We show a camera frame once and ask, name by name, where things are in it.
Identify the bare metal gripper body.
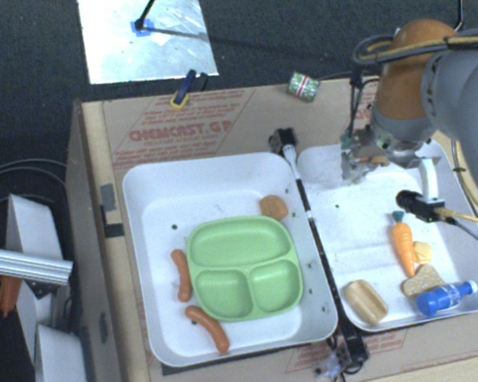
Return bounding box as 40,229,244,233
341,117,428,178

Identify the blue plastic bottle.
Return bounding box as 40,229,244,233
413,278,478,320

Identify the thin black and white rod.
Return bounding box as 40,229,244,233
284,140,352,343

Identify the beige toy hot dog bun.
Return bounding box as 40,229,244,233
342,275,391,328

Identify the brown cardboard board, red print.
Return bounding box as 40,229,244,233
100,52,478,382

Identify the orange toy sausage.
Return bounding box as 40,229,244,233
169,247,196,305
184,301,232,359

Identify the brown toy biscuit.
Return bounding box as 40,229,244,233
257,192,291,223

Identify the tan toy bread slice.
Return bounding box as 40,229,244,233
397,261,446,301

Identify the black cylinder on white bracket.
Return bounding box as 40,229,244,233
391,156,450,228

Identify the green and white can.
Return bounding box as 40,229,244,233
285,68,324,106

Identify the pale yellow toy food piece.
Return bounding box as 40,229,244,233
411,238,435,268

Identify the green divided plate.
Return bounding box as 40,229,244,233
181,209,307,328

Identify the white plastic tray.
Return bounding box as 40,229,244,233
119,140,343,372
294,124,478,342

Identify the orange toy carrot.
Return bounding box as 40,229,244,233
388,208,420,281

